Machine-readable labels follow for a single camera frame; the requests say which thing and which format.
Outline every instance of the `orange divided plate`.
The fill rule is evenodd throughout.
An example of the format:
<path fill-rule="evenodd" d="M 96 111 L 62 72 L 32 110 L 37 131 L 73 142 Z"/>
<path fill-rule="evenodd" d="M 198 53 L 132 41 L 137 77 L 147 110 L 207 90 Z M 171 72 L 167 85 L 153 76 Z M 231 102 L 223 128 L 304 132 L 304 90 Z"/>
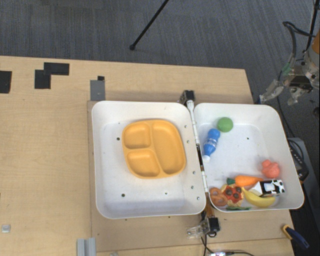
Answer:
<path fill-rule="evenodd" d="M 126 164 L 142 179 L 176 175 L 186 166 L 186 154 L 177 128 L 165 120 L 133 122 L 122 132 Z"/>

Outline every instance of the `wooden table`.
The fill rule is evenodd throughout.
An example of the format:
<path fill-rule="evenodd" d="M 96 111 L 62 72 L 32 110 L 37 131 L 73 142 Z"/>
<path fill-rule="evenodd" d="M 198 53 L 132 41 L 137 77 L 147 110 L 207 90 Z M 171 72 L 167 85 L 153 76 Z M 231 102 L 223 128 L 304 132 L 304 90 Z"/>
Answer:
<path fill-rule="evenodd" d="M 52 75 L 51 89 L 34 89 L 35 70 L 44 62 L 69 63 L 70 74 Z M 252 103 L 241 69 L 0 56 L 0 70 L 12 71 L 10 93 L 0 93 L 0 225 L 11 225 L 10 233 L 0 233 L 6 256 L 73 256 L 77 239 L 93 235 L 90 80 L 105 77 L 107 100 L 175 102 L 183 90 L 194 90 L 196 103 Z M 282 225 L 292 226 L 288 210 L 215 213 L 222 230 L 209 239 L 212 250 L 294 255 L 281 232 Z M 114 239 L 119 256 L 199 256 L 204 249 L 198 240 L 130 249 L 122 237 Z"/>

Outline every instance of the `gray fabric background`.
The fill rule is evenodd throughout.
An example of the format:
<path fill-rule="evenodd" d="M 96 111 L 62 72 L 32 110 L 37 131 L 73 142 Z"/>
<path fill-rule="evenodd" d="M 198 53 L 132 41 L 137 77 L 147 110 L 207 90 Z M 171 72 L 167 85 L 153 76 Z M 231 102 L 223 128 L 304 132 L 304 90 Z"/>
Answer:
<path fill-rule="evenodd" d="M 256 100 L 292 49 L 282 21 L 309 31 L 313 6 L 313 0 L 171 0 L 130 51 L 162 2 L 1 0 L 0 55 L 245 69 Z M 296 37 L 299 58 L 307 38 Z M 319 91 L 294 106 L 288 96 L 279 97 L 294 132 L 288 136 L 304 140 L 319 182 L 319 120 L 312 115 Z M 268 104 L 279 111 L 275 99 Z"/>

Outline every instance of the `blue and white toy bottle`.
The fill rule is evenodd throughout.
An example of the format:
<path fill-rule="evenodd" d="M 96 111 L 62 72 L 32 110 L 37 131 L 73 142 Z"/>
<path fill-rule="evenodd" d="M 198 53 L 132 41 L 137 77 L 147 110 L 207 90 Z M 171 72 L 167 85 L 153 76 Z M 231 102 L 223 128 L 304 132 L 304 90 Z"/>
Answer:
<path fill-rule="evenodd" d="M 218 129 L 213 128 L 209 130 L 206 142 L 203 145 L 204 155 L 202 160 L 205 163 L 209 163 L 211 154 L 215 152 L 219 137 L 220 131 Z"/>

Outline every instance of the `toy banana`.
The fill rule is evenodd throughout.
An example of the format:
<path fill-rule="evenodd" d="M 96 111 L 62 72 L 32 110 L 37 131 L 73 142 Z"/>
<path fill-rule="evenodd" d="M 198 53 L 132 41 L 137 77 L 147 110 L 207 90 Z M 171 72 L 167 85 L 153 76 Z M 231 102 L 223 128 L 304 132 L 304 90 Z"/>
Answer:
<path fill-rule="evenodd" d="M 245 199 L 254 206 L 268 207 L 272 205 L 276 200 L 274 196 L 260 197 L 250 191 L 245 190 L 243 187 L 241 189 L 244 193 Z"/>

